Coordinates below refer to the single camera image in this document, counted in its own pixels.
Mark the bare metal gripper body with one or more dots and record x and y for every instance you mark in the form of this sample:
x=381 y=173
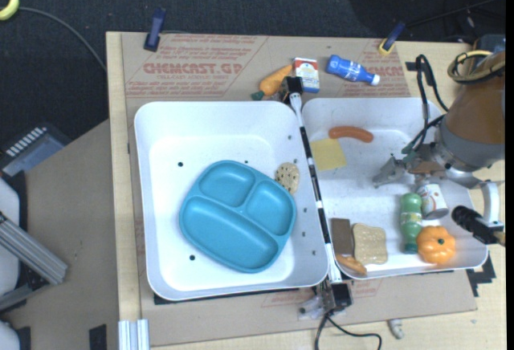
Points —
x=431 y=168

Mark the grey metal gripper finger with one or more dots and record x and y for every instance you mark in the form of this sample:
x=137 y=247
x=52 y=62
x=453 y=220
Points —
x=395 y=164
x=381 y=178

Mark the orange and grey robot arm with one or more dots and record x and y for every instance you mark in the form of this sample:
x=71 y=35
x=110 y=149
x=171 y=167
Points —
x=478 y=115

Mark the white plastic tray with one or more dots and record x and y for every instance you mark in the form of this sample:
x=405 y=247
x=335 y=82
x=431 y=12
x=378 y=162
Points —
x=361 y=196
x=168 y=147

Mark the white can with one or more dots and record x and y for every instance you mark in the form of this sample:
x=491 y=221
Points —
x=433 y=202

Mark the green bottle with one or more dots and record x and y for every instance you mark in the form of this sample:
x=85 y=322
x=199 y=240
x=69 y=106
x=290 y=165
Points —
x=410 y=220

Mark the orange sausage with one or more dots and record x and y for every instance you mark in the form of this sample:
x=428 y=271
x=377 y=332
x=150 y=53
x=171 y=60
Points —
x=350 y=133

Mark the yellow cheese slice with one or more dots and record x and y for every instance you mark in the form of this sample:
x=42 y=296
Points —
x=327 y=153

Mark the beige bread slice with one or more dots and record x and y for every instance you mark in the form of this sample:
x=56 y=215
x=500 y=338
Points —
x=370 y=244

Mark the brown rectangular slab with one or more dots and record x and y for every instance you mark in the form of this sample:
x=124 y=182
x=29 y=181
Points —
x=342 y=235

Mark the thin black and white rod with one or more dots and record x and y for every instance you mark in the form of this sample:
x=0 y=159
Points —
x=310 y=157

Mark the orange pumpkin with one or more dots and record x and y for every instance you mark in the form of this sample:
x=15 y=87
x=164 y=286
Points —
x=435 y=245

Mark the orange pastry piece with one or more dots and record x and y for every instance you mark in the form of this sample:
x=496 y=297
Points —
x=352 y=264

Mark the beige dotted biscuit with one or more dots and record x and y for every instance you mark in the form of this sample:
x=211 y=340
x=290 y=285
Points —
x=289 y=176

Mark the blue bottle white cap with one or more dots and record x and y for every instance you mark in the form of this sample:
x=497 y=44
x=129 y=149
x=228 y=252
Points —
x=348 y=68

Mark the white and red carton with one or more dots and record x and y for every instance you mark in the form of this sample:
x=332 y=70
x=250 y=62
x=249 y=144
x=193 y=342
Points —
x=307 y=73

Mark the orange carrot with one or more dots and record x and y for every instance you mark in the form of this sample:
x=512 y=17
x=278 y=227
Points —
x=275 y=79

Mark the blue divided plate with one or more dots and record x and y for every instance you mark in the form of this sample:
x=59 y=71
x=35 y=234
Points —
x=237 y=220

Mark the brown cardboard board red print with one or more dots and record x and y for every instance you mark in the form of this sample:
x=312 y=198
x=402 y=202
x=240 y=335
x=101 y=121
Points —
x=192 y=67

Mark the yellow banana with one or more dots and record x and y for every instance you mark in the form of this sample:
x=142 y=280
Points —
x=10 y=8

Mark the black cylinder on white bracket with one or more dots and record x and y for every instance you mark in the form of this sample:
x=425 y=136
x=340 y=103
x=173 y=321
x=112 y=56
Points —
x=474 y=222

